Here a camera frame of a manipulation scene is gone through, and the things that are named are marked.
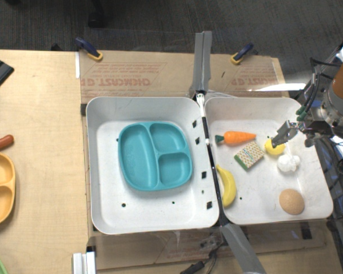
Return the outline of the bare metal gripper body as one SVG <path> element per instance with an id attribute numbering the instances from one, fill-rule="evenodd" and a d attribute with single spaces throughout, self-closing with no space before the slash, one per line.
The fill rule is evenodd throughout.
<path id="1" fill-rule="evenodd" d="M 297 110 L 297 122 L 300 130 L 310 135 L 311 138 L 337 136 L 343 139 L 343 115 L 335 108 L 320 104 L 311 106 L 306 111 L 306 106 Z"/>

